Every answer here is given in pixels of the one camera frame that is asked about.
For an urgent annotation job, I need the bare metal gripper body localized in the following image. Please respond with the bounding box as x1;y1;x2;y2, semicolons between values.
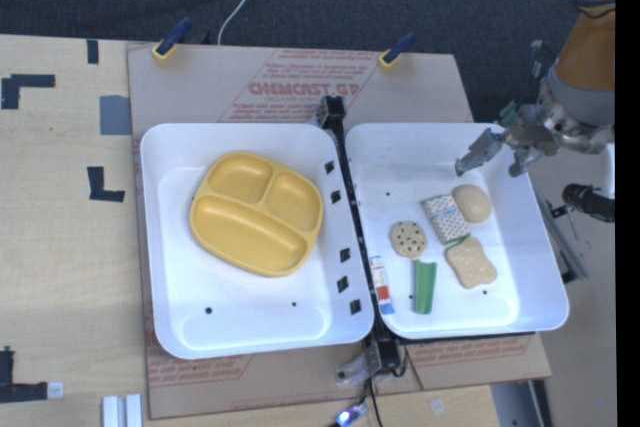
503;91;616;156

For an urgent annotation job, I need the beige round bread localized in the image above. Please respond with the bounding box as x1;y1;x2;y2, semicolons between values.
451;184;493;224

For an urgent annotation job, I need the white patterned packet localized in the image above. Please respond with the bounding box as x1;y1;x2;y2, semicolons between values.
420;193;472;246

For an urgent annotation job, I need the white plastic tray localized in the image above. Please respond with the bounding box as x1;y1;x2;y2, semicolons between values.
139;122;376;361
344;121;571;341

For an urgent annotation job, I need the beige wavy cracker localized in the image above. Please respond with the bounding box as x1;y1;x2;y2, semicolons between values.
444;236;499;290

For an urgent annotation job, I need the beige chocolate chip biscuit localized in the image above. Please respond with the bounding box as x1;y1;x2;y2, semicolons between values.
388;220;428;260

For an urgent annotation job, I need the green celery stick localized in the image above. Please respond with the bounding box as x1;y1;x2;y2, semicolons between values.
411;258;438;316

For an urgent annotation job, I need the white red blue carton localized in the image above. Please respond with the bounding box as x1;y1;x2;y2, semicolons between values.
368;255;396;316

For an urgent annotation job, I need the yellow divided plate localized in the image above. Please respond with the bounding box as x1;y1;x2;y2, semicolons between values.
188;150;325;278

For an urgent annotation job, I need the brown cardboard board red print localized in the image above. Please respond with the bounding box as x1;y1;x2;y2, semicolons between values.
126;43;553;420

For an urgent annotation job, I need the black cylinder on white bracket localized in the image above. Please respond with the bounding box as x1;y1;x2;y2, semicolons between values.
561;141;617;223

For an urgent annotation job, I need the black block with wires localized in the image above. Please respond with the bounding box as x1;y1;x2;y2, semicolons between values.
373;334;407;377

